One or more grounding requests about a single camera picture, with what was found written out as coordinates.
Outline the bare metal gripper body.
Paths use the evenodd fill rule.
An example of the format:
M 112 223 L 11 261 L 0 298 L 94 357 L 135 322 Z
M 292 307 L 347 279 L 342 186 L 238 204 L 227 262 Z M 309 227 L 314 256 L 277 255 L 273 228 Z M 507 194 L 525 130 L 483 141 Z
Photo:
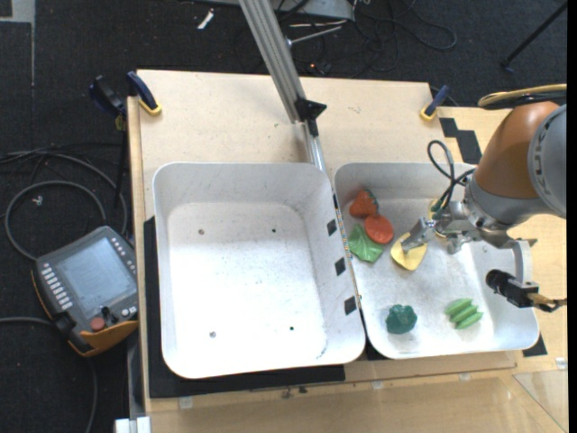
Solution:
M 433 215 L 435 231 L 446 238 L 481 240 L 486 213 L 473 201 L 451 201 Z

